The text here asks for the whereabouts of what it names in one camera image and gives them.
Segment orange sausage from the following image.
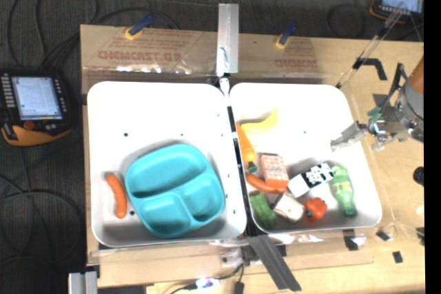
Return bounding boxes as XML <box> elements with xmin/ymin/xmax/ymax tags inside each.
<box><xmin>245</xmin><ymin>172</ymin><xmax>287</xmax><ymax>196</ymax></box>
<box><xmin>104</xmin><ymin>172</ymin><xmax>129</xmax><ymax>220</ymax></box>

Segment orange carrot with green top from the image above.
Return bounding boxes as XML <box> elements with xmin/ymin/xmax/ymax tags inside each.
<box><xmin>235</xmin><ymin>122</ymin><xmax>259</xmax><ymax>174</ymax></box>

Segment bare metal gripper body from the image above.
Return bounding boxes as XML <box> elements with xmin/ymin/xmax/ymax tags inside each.
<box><xmin>367</xmin><ymin>102</ymin><xmax>425</xmax><ymax>146</ymax></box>

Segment orange and white carton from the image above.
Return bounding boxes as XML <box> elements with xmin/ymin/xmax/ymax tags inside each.
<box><xmin>259</xmin><ymin>153</ymin><xmax>290</xmax><ymax>191</ymax></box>

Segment green bumpy vegetable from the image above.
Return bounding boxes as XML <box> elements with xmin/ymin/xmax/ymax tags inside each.
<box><xmin>249</xmin><ymin>191</ymin><xmax>278</xmax><ymax>231</ymax></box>

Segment green plastic bottle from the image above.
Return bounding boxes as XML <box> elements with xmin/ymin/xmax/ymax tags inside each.
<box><xmin>328</xmin><ymin>165</ymin><xmax>358</xmax><ymax>218</ymax></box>

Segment white and orange packet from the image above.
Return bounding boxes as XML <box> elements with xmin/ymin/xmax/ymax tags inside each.
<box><xmin>273</xmin><ymin>193</ymin><xmax>306</xmax><ymax>224</ymax></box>

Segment yellow banana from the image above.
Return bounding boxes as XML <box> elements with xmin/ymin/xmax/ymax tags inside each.
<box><xmin>240</xmin><ymin>107</ymin><xmax>279</xmax><ymax>136</ymax></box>

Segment blue divided plate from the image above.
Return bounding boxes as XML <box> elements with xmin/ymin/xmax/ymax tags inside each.
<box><xmin>124</xmin><ymin>143</ymin><xmax>227</xmax><ymax>240</ymax></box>

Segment brown cardboard board red print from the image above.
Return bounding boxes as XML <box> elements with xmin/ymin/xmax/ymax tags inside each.
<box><xmin>79</xmin><ymin>23</ymin><xmax>425</xmax><ymax>294</ymax></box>

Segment orange bell pepper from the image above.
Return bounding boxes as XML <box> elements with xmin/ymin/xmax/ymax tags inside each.
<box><xmin>303</xmin><ymin>197</ymin><xmax>329</xmax><ymax>222</ymax></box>

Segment black and white carton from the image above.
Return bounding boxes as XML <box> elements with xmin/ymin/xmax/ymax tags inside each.
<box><xmin>287</xmin><ymin>162</ymin><xmax>336</xmax><ymax>198</ymax></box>

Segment white plastic tray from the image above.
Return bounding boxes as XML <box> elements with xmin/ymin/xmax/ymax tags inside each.
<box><xmin>86</xmin><ymin>80</ymin><xmax>248</xmax><ymax>249</ymax></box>
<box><xmin>228</xmin><ymin>82</ymin><xmax>384</xmax><ymax>235</ymax></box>

